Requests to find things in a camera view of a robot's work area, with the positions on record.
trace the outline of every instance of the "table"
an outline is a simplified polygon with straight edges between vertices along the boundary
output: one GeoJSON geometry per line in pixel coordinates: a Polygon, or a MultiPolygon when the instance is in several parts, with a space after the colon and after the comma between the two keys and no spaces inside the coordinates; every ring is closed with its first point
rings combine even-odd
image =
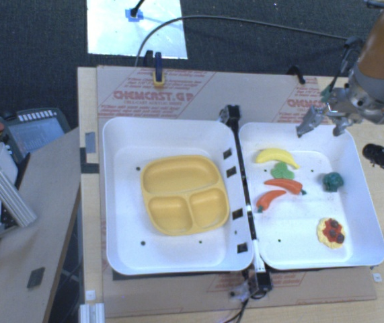
{"type": "MultiPolygon", "coordinates": [[[[221,74],[223,80],[229,78],[228,74],[221,74]]],[[[286,76],[276,75],[248,75],[235,74],[235,90],[237,82],[248,83],[250,87],[260,89],[265,92],[268,89],[264,86],[256,86],[259,80],[270,81],[270,87],[274,89],[277,85],[283,85],[286,76]]],[[[331,78],[318,77],[319,87],[325,87],[331,78]]],[[[338,85],[343,85],[345,78],[339,80],[338,85]]],[[[80,68],[78,70],[79,84],[79,124],[80,124],[80,146],[85,147],[86,138],[95,132],[95,142],[98,144],[98,70],[95,68],[80,68]]],[[[186,111],[184,116],[190,118],[192,112],[186,111]]],[[[361,150],[367,143],[384,145],[384,126],[375,126],[369,122],[354,125],[348,129],[354,137],[356,146],[361,150]]],[[[87,153],[87,163],[97,164],[99,162],[97,148],[87,153]]],[[[376,213],[379,218],[381,229],[384,235],[384,170],[374,168],[365,159],[361,158],[364,174],[369,185],[369,190],[375,205],[376,213]]],[[[87,303],[101,303],[104,300],[104,287],[102,277],[101,262],[101,226],[100,226],[100,193],[99,176],[95,173],[84,173],[81,177],[81,190],[83,201],[83,247],[84,247],[84,278],[85,290],[92,290],[94,297],[88,297],[87,303]]],[[[320,303],[318,305],[297,305],[283,306],[279,308],[252,308],[245,311],[242,322],[357,322],[358,320],[367,322],[384,321],[384,262],[370,271],[370,277],[374,275],[376,280],[381,276],[381,282],[375,283],[377,300],[353,301],[346,303],[320,303]]],[[[151,316],[107,318],[109,323],[133,323],[133,322],[223,322],[237,310],[223,310],[212,312],[194,312],[183,314],[158,314],[151,316]]]]}

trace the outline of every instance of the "wooden table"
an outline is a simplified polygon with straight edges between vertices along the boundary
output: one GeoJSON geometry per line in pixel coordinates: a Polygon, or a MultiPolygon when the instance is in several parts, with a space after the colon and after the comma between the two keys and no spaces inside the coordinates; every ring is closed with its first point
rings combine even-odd
{"type": "MultiPolygon", "coordinates": [[[[331,78],[317,78],[323,88],[331,78]]],[[[85,147],[85,132],[97,130],[97,71],[94,68],[80,68],[79,82],[79,124],[81,129],[81,147],[85,147]]],[[[339,80],[343,85],[345,78],[339,80]]],[[[354,137],[358,150],[367,143],[384,145],[384,126],[375,126],[369,122],[349,127],[348,131],[354,137]]],[[[384,235],[384,170],[372,167],[368,160],[360,157],[364,174],[374,202],[384,235]]],[[[88,163],[98,163],[98,151],[87,154],[88,163]]],[[[84,234],[84,272],[85,289],[95,292],[93,300],[87,303],[103,302],[103,281],[101,265],[101,230],[100,230],[100,193],[99,176],[83,174],[81,177],[83,199],[83,234],[84,234]]],[[[320,303],[318,305],[301,305],[275,308],[251,308],[245,311],[242,322],[384,322],[384,262],[374,268],[371,273],[376,279],[381,276],[381,282],[375,283],[377,300],[355,301],[346,303],[320,303]]],[[[237,310],[197,312],[185,314],[160,314],[154,316],[109,318],[109,323],[158,323],[158,322],[224,322],[232,317],[237,310]]]]}

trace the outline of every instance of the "toy food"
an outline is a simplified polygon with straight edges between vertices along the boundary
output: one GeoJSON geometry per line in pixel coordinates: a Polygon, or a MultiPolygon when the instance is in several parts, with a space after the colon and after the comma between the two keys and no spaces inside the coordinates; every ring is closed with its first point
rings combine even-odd
{"type": "Polygon", "coordinates": [[[290,180],[288,178],[275,178],[273,180],[267,180],[264,184],[270,186],[280,186],[281,188],[287,189],[292,194],[298,195],[302,191],[302,184],[296,180],[290,180]]]}
{"type": "Polygon", "coordinates": [[[338,221],[332,218],[320,219],[317,225],[317,237],[319,242],[331,249],[341,248],[346,238],[346,232],[338,221]]]}
{"type": "Polygon", "coordinates": [[[256,163],[265,163],[270,160],[278,160],[286,164],[292,165],[295,169],[299,169],[299,165],[294,161],[293,156],[280,148],[267,148],[261,151],[256,157],[256,163]]]}
{"type": "Polygon", "coordinates": [[[271,190],[263,194],[256,203],[258,212],[266,211],[274,199],[284,194],[286,194],[284,190],[271,190]]]}
{"type": "Polygon", "coordinates": [[[274,178],[287,178],[292,180],[295,175],[288,168],[286,163],[280,162],[277,163],[274,168],[271,170],[272,177],[274,178]]]}
{"type": "Polygon", "coordinates": [[[323,177],[325,191],[336,192],[344,184],[341,175],[337,172],[330,172],[323,177]]]}

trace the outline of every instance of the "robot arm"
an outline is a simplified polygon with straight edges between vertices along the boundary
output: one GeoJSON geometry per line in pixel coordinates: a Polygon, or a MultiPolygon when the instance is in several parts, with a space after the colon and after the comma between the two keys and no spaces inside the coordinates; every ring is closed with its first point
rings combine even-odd
{"type": "MultiPolygon", "coordinates": [[[[344,70],[349,51],[359,44],[360,40],[357,38],[347,40],[338,74],[344,70]]],[[[335,136],[342,134],[346,127],[361,123],[364,119],[375,124],[384,124],[384,10],[371,30],[357,63],[351,68],[345,88],[334,88],[336,78],[322,92],[322,102],[326,103],[326,107],[310,107],[303,122],[297,127],[298,137],[312,131],[324,116],[335,123],[335,136]]],[[[363,155],[384,168],[384,147],[367,145],[363,155]]]]}

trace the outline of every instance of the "toy pizza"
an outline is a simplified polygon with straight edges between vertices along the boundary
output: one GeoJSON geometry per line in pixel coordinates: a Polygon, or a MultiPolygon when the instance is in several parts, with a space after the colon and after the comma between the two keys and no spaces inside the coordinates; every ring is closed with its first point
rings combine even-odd
{"type": "Polygon", "coordinates": [[[320,219],[319,225],[317,225],[317,237],[327,247],[337,249],[342,247],[346,232],[335,219],[323,218],[320,219]]]}

